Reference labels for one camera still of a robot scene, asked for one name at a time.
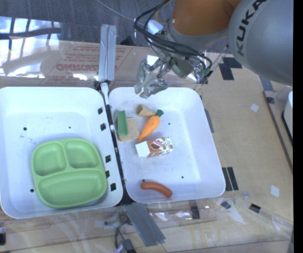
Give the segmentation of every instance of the toy carrot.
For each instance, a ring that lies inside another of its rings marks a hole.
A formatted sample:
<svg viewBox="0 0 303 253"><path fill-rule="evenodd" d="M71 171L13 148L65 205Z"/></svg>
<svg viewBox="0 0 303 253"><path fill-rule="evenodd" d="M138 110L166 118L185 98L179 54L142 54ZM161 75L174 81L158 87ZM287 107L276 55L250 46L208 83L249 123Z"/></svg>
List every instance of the toy carrot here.
<svg viewBox="0 0 303 253"><path fill-rule="evenodd" d="M138 142L144 140L148 137L160 124L160 116L163 114L163 111L157 110L156 115L151 116L144 128L141 131L139 138L137 139Z"/></svg>

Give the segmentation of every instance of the brown sausage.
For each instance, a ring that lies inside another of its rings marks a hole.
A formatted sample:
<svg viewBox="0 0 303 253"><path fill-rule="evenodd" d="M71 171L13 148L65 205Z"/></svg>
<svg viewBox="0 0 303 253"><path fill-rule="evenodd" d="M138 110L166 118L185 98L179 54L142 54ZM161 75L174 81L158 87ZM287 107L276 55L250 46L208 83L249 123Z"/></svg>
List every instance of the brown sausage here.
<svg viewBox="0 0 303 253"><path fill-rule="evenodd" d="M167 188L163 184L156 183L156 182L143 182L141 184L141 188L157 190L157 191L161 192L167 198L170 198L173 195L173 192L169 188Z"/></svg>

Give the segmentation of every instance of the hole in bin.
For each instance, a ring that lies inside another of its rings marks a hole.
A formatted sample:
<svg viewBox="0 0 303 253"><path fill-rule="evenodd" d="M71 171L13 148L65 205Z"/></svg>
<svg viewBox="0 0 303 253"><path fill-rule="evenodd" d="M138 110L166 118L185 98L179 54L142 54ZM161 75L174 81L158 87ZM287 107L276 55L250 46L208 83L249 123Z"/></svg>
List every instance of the hole in bin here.
<svg viewBox="0 0 303 253"><path fill-rule="evenodd" d="M110 185L110 191L114 191L114 190L116 190L116 184L115 184L115 183L112 183L112 184Z"/></svg>

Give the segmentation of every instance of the hot dog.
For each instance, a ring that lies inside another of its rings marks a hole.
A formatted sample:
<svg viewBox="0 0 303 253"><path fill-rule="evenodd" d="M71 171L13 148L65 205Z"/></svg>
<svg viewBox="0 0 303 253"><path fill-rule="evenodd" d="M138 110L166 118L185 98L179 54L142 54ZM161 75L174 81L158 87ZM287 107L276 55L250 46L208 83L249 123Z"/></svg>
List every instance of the hot dog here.
<svg viewBox="0 0 303 253"><path fill-rule="evenodd" d="M142 189L153 189L161 192L167 198L170 198L173 195L173 192L163 184L157 182L143 182L141 184Z"/></svg>

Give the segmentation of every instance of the green plate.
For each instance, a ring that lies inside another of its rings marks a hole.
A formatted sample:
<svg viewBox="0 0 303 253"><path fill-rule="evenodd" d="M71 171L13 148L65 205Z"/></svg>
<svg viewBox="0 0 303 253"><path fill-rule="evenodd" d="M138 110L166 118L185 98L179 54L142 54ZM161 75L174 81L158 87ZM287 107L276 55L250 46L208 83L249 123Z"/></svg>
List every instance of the green plate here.
<svg viewBox="0 0 303 253"><path fill-rule="evenodd" d="M84 139L61 139L40 144L32 154L32 174L40 199L54 208L95 201L107 190L99 151Z"/></svg>

